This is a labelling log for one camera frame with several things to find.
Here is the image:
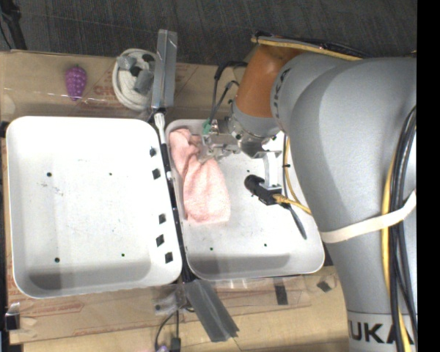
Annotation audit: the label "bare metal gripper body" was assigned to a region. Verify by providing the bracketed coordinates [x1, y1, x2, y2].
[200, 119, 279, 159]

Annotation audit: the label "pink towel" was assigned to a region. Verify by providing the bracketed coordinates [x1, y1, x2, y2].
[168, 128, 232, 226]

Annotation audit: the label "thin black and white rod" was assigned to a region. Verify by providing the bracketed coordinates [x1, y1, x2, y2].
[153, 111, 188, 284]

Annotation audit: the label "white plastic tray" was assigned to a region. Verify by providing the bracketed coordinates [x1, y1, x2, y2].
[164, 118, 326, 282]
[5, 115, 185, 300]

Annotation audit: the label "purple grapes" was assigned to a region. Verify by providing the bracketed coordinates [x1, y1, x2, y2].
[65, 64, 88, 103]

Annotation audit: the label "black cylinder on white bracket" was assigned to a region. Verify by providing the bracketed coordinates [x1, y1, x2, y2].
[243, 148, 284, 207]

